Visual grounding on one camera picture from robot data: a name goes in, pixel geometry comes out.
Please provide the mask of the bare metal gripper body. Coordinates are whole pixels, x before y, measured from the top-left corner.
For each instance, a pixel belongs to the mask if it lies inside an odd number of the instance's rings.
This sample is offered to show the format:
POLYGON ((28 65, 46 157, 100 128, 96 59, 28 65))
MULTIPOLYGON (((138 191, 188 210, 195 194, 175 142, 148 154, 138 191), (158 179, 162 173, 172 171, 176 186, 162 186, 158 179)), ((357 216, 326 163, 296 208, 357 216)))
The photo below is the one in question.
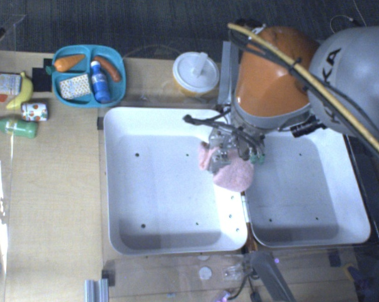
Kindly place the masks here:
POLYGON ((212 173, 233 165, 236 158, 252 165, 265 160, 264 136, 249 133, 242 126, 214 128, 209 136, 209 149, 212 156, 208 171, 212 173))

